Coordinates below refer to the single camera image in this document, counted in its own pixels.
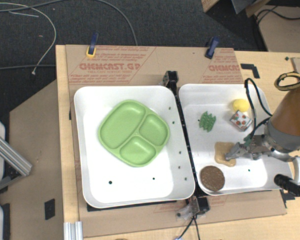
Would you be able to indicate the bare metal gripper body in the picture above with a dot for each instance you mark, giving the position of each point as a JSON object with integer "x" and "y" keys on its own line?
{"x": 258, "y": 149}

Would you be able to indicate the tan toy bread slice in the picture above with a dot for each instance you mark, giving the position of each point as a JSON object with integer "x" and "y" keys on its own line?
{"x": 221, "y": 150}

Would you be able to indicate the green toy vegetable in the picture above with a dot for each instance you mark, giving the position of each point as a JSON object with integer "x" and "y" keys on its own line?
{"x": 207, "y": 121}

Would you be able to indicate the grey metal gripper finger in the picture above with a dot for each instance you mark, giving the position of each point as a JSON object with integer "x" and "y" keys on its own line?
{"x": 233, "y": 155}
{"x": 237, "y": 147}

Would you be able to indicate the white plastic tray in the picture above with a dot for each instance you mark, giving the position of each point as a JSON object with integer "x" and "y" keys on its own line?
{"x": 240, "y": 176}
{"x": 130, "y": 186}

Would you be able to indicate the thin black rod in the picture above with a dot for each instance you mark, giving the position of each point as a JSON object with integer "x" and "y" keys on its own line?
{"x": 186, "y": 136}

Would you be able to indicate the yellow toy lemon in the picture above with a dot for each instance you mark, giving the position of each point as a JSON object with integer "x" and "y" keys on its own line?
{"x": 241, "y": 105}

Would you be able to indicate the green divided plate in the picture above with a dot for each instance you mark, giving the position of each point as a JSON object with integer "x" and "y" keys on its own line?
{"x": 130, "y": 129}

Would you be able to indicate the brown round biscuit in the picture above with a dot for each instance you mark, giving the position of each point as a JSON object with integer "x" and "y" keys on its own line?
{"x": 212, "y": 178}

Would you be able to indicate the brown cardboard board red print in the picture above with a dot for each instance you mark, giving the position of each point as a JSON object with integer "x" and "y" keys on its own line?
{"x": 130, "y": 66}

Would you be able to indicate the white carton with red print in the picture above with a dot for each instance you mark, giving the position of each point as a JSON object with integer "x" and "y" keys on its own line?
{"x": 240, "y": 121}

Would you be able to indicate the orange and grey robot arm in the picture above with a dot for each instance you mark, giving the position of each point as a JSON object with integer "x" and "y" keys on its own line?
{"x": 288, "y": 111}

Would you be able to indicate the black cylinder on white bracket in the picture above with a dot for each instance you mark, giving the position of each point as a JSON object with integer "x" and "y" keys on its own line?
{"x": 287, "y": 182}

